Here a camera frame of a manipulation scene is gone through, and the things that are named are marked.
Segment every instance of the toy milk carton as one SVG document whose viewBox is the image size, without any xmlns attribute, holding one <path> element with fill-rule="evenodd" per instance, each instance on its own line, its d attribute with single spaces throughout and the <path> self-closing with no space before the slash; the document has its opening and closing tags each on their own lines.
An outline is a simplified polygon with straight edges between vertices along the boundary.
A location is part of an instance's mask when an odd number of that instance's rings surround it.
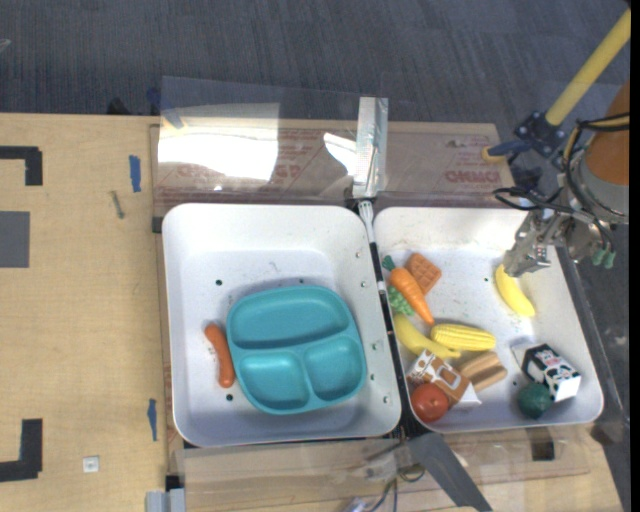
<svg viewBox="0 0 640 512">
<path fill-rule="evenodd" d="M 546 343 L 524 343 L 511 348 L 522 371 L 534 382 L 549 388 L 555 402 L 571 398 L 578 393 L 582 376 L 566 359 Z"/>
</svg>

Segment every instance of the wooden countertop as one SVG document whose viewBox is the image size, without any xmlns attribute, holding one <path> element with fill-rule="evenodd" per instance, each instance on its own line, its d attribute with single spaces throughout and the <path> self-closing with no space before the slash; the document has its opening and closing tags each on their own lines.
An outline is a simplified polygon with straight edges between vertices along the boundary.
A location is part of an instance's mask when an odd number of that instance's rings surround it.
<svg viewBox="0 0 640 512">
<path fill-rule="evenodd" d="M 167 427 L 149 137 L 158 123 L 142 116 L 0 114 L 0 144 L 37 146 L 44 176 L 42 186 L 25 186 L 24 162 L 0 160 L 0 211 L 30 216 L 29 267 L 0 268 L 0 389 L 6 396 L 0 463 L 19 458 L 23 419 L 43 422 L 42 471 L 37 479 L 0 482 L 2 510 L 144 510 L 146 492 L 164 489 Z M 131 156 L 140 161 L 139 191 Z M 621 510 L 602 448 L 585 429 L 579 471 L 549 478 L 538 467 L 535 478 L 488 478 L 481 490 L 489 503 L 510 511 Z M 99 470 L 85 472 L 83 459 L 92 456 L 99 457 Z M 193 510 L 205 510 L 192 503 Z M 399 505 L 452 507 L 438 489 L 403 493 Z"/>
</svg>

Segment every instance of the toy food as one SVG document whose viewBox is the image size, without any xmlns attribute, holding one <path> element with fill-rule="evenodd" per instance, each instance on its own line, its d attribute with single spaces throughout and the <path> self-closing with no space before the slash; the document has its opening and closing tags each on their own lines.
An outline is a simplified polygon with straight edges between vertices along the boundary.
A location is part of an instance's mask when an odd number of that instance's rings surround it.
<svg viewBox="0 0 640 512">
<path fill-rule="evenodd" d="M 439 345 L 422 334 L 415 325 L 402 313 L 393 315 L 393 327 L 398 341 L 415 355 L 419 356 L 424 349 L 443 359 L 460 357 L 458 350 Z"/>
<path fill-rule="evenodd" d="M 213 345 L 218 357 L 218 384 L 223 388 L 230 388 L 236 380 L 236 372 L 233 368 L 227 337 L 214 323 L 207 325 L 204 334 Z"/>
<path fill-rule="evenodd" d="M 511 347 L 511 351 L 522 371 L 534 382 L 543 384 L 553 401 L 560 402 L 578 393 L 580 372 L 546 343 L 521 343 Z"/>
<path fill-rule="evenodd" d="M 406 268 L 396 267 L 389 256 L 385 256 L 382 260 L 382 266 L 390 272 L 389 284 L 397 288 L 420 318 L 429 325 L 435 324 L 431 310 L 415 277 Z"/>
<path fill-rule="evenodd" d="M 518 407 L 527 418 L 537 420 L 552 404 L 549 390 L 543 384 L 531 382 L 518 392 Z"/>
<path fill-rule="evenodd" d="M 442 271 L 419 252 L 414 252 L 409 256 L 404 267 L 418 282 L 423 295 L 429 293 L 429 290 L 433 288 L 442 276 Z"/>
<path fill-rule="evenodd" d="M 406 378 L 413 387 L 418 387 L 425 382 L 432 382 L 438 386 L 447 395 L 449 407 L 480 403 L 469 379 L 429 350 L 422 351 L 409 368 Z"/>
<path fill-rule="evenodd" d="M 431 339 L 453 350 L 483 351 L 496 346 L 496 337 L 483 329 L 458 324 L 438 324 L 431 329 Z"/>
<path fill-rule="evenodd" d="M 496 269 L 495 278 L 500 296 L 513 311 L 527 317 L 535 315 L 533 304 L 520 289 L 518 282 L 504 271 L 503 264 Z"/>
<path fill-rule="evenodd" d="M 432 382 L 420 384 L 413 390 L 410 399 L 416 416 L 424 423 L 439 420 L 449 410 L 447 395 Z"/>
<path fill-rule="evenodd" d="M 507 376 L 507 369 L 502 366 L 498 354 L 492 351 L 474 357 L 458 366 L 457 370 L 471 381 L 476 392 L 500 382 Z"/>
</svg>

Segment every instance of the floor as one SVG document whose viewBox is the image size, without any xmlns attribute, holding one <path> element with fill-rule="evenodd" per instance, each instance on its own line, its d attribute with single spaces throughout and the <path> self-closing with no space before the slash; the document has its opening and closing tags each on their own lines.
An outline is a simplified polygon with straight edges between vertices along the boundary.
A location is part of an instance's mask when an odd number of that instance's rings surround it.
<svg viewBox="0 0 640 512">
<path fill-rule="evenodd" d="M 627 2 L 3 0 L 0 111 L 153 112 L 163 76 L 376 94 L 391 120 L 491 122 L 503 140 L 552 104 Z M 604 115 L 627 44 L 567 118 Z M 535 157 L 520 166 L 541 166 Z M 630 510 L 628 226 L 611 271 L 578 269 L 602 344 L 602 440 Z"/>
</svg>

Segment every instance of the black square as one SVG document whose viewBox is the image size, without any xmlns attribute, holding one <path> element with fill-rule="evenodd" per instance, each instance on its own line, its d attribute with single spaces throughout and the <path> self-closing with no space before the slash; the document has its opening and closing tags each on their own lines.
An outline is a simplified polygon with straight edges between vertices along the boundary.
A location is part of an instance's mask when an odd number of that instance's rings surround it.
<svg viewBox="0 0 640 512">
<path fill-rule="evenodd" d="M 29 267 L 29 212 L 0 212 L 0 268 Z"/>
</svg>

